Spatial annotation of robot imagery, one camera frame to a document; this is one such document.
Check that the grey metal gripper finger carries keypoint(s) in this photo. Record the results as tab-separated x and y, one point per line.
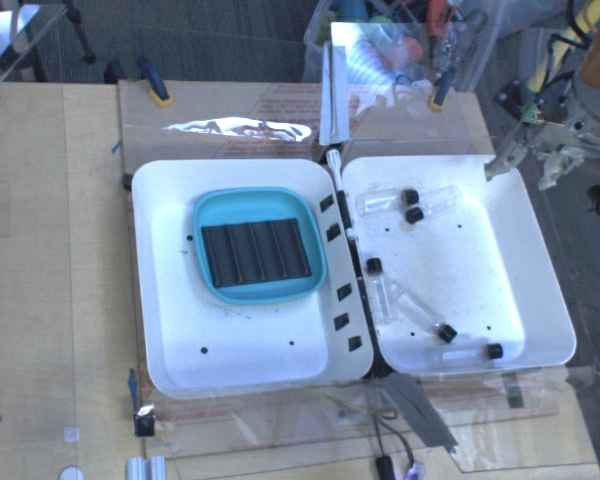
505	160
555	170

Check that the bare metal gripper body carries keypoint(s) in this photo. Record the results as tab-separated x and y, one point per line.
570	135

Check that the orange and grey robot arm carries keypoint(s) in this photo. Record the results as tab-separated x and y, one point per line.
596	63

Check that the clear bottle with black cap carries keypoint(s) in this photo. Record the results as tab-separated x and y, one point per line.
382	293
465	354
437	200
380	202
422	313

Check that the white plastic tray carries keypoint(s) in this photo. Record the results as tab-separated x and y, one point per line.
240	338
470	278

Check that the clear plastic storage bin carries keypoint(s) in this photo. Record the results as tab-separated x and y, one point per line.
405	13

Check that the black ribbed rack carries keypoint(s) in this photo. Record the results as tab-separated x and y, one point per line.
255	253

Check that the blue plate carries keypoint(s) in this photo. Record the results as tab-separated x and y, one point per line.
230	205

